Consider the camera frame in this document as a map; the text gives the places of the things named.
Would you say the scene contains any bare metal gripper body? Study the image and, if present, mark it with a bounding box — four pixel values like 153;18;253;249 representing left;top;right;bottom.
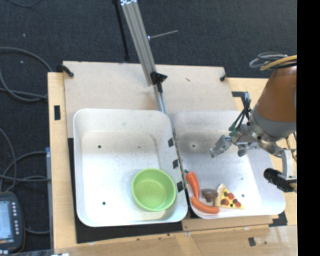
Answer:
230;123;285;157

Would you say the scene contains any white plastic tray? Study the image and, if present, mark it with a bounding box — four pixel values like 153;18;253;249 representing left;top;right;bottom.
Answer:
172;110;287;221
72;107;189;228

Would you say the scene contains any thin black and white rod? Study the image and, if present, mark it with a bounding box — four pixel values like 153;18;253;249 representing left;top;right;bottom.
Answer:
172;128;188;192

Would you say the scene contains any orange carrot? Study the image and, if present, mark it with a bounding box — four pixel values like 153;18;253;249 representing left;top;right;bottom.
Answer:
185;170;201;200

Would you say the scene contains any brown mushroom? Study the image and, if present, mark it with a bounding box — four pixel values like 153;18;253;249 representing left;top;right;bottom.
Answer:
201;188;219;204

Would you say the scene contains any yellow pizza slice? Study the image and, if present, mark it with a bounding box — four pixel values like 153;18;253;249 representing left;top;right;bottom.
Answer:
215;183;246;211

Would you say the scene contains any orange sausage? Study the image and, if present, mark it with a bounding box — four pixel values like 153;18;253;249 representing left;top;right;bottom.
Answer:
190;196;221;215

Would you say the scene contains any green bowl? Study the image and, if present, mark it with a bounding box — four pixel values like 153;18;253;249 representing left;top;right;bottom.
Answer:
131;167;178;213

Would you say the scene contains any pale wood board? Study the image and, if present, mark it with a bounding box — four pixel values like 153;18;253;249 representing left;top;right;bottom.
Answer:
62;60;280;232

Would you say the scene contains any black cylinder on white bracket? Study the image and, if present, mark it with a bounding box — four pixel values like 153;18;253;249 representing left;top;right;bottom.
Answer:
263;148;298;194

